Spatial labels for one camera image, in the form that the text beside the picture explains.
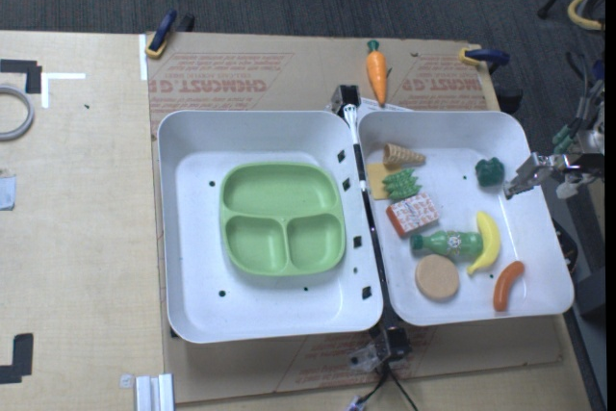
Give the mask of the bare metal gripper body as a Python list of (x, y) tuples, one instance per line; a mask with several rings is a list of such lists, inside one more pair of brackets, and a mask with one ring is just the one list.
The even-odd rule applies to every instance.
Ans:
[(562, 173), (604, 173), (604, 139), (598, 131), (562, 127), (552, 138), (554, 168)]

